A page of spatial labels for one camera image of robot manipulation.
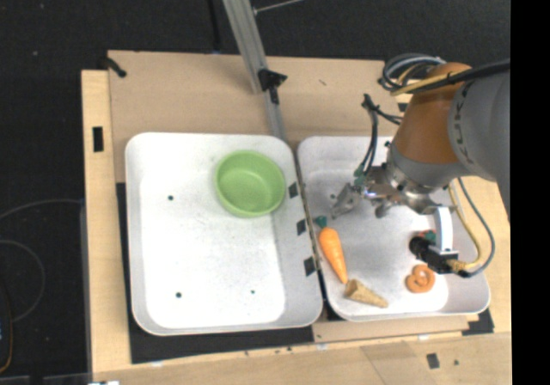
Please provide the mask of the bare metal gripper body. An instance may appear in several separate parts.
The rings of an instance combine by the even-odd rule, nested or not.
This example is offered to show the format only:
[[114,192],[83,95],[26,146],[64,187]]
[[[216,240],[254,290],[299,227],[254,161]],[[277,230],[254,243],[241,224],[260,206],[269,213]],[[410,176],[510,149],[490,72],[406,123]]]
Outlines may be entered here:
[[444,187],[443,180],[414,179],[394,165],[371,166],[362,172],[362,184],[365,198],[374,204],[391,198],[419,215],[431,214],[439,206],[431,194]]

